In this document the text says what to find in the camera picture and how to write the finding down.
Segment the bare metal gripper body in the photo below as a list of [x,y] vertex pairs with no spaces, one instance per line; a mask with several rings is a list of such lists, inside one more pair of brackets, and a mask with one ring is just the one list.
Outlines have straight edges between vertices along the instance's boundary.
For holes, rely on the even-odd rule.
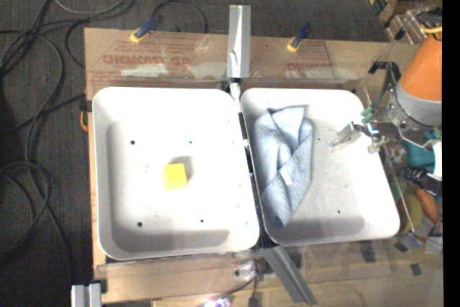
[[384,109],[369,105],[362,111],[363,130],[370,137],[402,139],[418,147],[431,140],[433,127],[421,124],[409,116],[397,102],[389,102]]

